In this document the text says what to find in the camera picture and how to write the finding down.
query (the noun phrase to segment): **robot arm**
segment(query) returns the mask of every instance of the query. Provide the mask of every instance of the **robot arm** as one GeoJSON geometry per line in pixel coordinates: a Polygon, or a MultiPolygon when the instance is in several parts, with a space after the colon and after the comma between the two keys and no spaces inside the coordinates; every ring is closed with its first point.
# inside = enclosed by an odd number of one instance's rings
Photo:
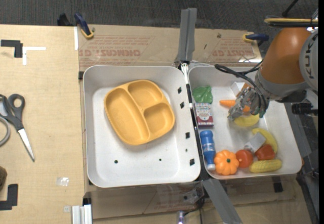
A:
{"type": "Polygon", "coordinates": [[[228,119],[243,114],[245,105],[251,114],[265,114],[270,101],[295,103],[294,113],[318,109],[318,28],[283,28],[272,41],[255,76],[252,87],[238,95],[228,119]]]}

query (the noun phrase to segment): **green object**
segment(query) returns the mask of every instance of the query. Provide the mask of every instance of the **green object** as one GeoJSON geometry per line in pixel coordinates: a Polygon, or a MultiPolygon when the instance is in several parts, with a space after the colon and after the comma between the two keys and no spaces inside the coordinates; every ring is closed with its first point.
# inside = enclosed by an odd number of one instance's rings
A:
{"type": "Polygon", "coordinates": [[[212,88],[208,86],[200,86],[192,91],[192,96],[196,103],[209,103],[213,102],[212,88]]]}

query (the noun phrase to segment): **orange plate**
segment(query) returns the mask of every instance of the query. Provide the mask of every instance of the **orange plate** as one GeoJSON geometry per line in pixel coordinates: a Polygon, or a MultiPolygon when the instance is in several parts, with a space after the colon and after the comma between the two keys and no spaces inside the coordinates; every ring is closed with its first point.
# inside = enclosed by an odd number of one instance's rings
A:
{"type": "Polygon", "coordinates": [[[106,94],[104,106],[115,132],[130,145],[144,144],[163,136],[175,122],[167,98],[149,80],[115,87],[106,94]]]}

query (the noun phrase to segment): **bottle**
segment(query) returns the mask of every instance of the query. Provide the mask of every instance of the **bottle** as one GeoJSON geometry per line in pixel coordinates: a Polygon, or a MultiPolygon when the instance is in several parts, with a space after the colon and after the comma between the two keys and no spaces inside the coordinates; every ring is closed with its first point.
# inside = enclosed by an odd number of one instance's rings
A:
{"type": "Polygon", "coordinates": [[[204,130],[200,133],[200,140],[202,145],[202,152],[207,162],[207,170],[213,171],[216,169],[214,164],[215,145],[213,140],[213,132],[211,130],[204,130]]]}

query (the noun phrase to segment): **tomato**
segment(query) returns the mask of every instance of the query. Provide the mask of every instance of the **tomato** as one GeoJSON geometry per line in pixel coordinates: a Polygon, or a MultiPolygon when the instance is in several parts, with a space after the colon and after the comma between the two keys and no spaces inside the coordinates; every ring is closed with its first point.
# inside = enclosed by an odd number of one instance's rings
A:
{"type": "Polygon", "coordinates": [[[275,158],[275,152],[270,144],[263,145],[255,152],[259,160],[270,160],[275,158]]]}
{"type": "Polygon", "coordinates": [[[253,163],[253,154],[249,150],[241,149],[236,152],[236,158],[239,162],[238,167],[246,168],[253,163]]]}

